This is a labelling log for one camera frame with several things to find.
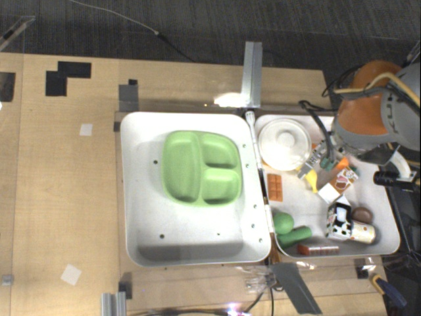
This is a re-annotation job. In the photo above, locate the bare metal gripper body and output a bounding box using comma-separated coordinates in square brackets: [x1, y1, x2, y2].
[307, 142, 331, 169]

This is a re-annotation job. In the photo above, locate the yellow banana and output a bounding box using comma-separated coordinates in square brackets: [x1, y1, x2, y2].
[295, 165, 320, 194]

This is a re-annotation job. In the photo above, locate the orange carrot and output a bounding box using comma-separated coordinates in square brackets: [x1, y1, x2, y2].
[334, 156, 360, 174]

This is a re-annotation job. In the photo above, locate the orange biscuit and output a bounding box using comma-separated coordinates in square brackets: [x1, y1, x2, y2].
[266, 173, 285, 202]

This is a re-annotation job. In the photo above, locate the white round bowl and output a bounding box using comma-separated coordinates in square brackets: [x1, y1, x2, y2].
[257, 117, 312, 172]

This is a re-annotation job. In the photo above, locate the brown and white carton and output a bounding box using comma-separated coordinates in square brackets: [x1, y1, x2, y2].
[317, 166, 360, 205]

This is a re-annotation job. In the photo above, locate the white plastic tray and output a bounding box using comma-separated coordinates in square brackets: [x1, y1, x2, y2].
[120, 111, 272, 269]
[255, 113, 402, 259]

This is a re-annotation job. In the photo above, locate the green round toy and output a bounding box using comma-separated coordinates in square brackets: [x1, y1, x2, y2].
[272, 211, 295, 235]

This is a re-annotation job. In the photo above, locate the thin black and white rod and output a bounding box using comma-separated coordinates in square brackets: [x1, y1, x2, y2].
[245, 110, 274, 234]

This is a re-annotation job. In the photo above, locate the black and white cow-print carton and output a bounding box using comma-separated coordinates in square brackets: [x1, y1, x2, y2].
[326, 201, 353, 242]

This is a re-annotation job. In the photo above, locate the green cylinder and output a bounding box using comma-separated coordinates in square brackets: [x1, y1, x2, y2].
[277, 226, 313, 249]

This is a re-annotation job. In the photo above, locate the brown round toy food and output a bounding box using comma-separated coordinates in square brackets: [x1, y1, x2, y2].
[351, 206, 374, 224]

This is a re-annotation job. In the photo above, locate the red-brown ribbed bar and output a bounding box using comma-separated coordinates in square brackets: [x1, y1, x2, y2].
[297, 243, 340, 256]

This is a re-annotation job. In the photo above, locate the white can with orange print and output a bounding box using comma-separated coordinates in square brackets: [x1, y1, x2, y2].
[349, 221, 377, 244]

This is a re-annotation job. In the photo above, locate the green divided plate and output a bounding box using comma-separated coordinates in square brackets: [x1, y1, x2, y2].
[161, 130, 243, 208]

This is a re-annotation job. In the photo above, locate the black cylinder on white bracket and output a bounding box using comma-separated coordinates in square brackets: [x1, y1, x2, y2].
[373, 151, 416, 188]

